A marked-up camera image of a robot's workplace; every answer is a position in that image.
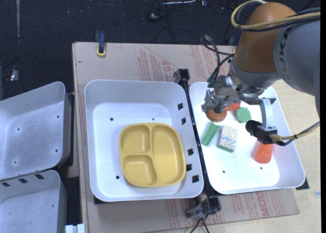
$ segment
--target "dark floor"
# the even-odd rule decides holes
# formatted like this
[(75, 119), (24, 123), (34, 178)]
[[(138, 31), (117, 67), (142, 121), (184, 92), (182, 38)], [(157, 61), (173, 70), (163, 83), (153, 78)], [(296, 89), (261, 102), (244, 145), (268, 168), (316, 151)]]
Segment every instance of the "dark floor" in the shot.
[[(106, 42), (200, 44), (208, 34), (216, 44), (235, 44), (240, 33), (230, 26), (232, 10), (249, 0), (206, 0), (162, 5), (175, 0), (20, 0), (19, 37), (16, 0), (0, 0), (0, 62), (4, 99), (54, 81), (73, 91), (71, 44), (94, 41), (96, 29)], [(265, 0), (295, 11), (320, 7), (320, 0)], [(166, 17), (148, 21), (161, 7)]]

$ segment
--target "white tray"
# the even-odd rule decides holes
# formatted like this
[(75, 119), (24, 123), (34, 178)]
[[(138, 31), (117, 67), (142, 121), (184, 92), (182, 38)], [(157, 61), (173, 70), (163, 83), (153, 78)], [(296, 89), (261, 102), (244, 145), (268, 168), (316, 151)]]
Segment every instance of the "white tray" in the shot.
[[(173, 82), (94, 80), (85, 87), (85, 105), (91, 189), (99, 200), (191, 198), (202, 192), (197, 143), (181, 86)], [(170, 125), (179, 133), (186, 165), (191, 164), (192, 169), (178, 184), (142, 188), (124, 179), (119, 135), (127, 125), (150, 122)]]
[(0, 182), (1, 233), (62, 233), (67, 192), (54, 170)]
[(0, 181), (64, 164), (70, 133), (71, 105), (61, 82), (0, 101)]
[[(202, 138), (210, 120), (201, 109), (207, 91), (206, 82), (197, 82), (191, 85), (189, 95), (194, 111), (196, 127), (199, 137)], [(268, 88), (261, 96), (276, 98), (272, 109), (274, 126), (278, 134), (290, 135), (280, 103), (273, 88)], [(259, 106), (247, 105), (252, 120), (262, 122)], [(245, 129), (245, 123), (239, 123), (232, 112), (218, 125), (228, 125), (238, 130), (236, 147), (233, 153), (216, 147), (217, 136), (208, 146), (202, 146), (209, 182), (221, 194), (233, 194), (262, 190), (293, 188), (302, 185), (305, 181), (305, 172), (294, 143), (286, 147), (274, 145), (273, 155), (268, 164), (260, 164), (253, 159), (257, 139)]]

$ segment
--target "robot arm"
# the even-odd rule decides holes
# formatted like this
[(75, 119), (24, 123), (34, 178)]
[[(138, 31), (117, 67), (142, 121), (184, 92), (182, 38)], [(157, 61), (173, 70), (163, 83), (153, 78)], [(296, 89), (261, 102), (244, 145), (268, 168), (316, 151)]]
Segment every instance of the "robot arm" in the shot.
[[(268, 102), (274, 99), (259, 96), (276, 80), (283, 79), (294, 89), (315, 96), (320, 117), (320, 9), (319, 16), (318, 9), (296, 14), (283, 4), (252, 2), (263, 3), (246, 23), (256, 28), (243, 31), (229, 74), (217, 76), (213, 91), (206, 93), (202, 110), (211, 121), (219, 122), (226, 116), (226, 106), (232, 103), (259, 104), (267, 118), (262, 124), (249, 121), (246, 129), (266, 144), (271, 143), (269, 135), (277, 133), (269, 121)], [(234, 20), (232, 23), (240, 29), (246, 27)]]

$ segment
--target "divided yellow plate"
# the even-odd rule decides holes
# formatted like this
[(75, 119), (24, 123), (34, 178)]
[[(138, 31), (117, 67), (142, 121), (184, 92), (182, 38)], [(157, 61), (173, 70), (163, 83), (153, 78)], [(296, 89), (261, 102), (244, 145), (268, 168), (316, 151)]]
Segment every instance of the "divided yellow plate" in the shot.
[(126, 126), (119, 138), (125, 179), (138, 187), (163, 187), (179, 183), (186, 165), (178, 132), (161, 123)]

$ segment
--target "cardboard surface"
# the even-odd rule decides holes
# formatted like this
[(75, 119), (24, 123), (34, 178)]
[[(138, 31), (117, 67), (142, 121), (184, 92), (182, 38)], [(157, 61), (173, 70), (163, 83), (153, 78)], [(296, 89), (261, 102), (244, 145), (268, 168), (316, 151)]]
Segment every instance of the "cardboard surface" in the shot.
[[(221, 46), (219, 49), (231, 53), (233, 47)], [(185, 232), (177, 229), (193, 227), (196, 222), (186, 219), (184, 212), (195, 206), (191, 199), (94, 204), (89, 181), (84, 88), (89, 81), (94, 79), (172, 81), (174, 72), (179, 68), (189, 69), (190, 83), (206, 81), (215, 68), (216, 55), (198, 45), (110, 43), (106, 45), (106, 57), (98, 57), (96, 56), (96, 43), (78, 42), (73, 44), (73, 64), (81, 208), (87, 232), (141, 233), (169, 229), (176, 229), (173, 232)], [(224, 64), (220, 74), (227, 74), (227, 70), (227, 65)], [(219, 199), (222, 211), (209, 216), (206, 224), (224, 224), (299, 214), (291, 189), (223, 195)], [(241, 226), (237, 228), (237, 232), (243, 232)]]

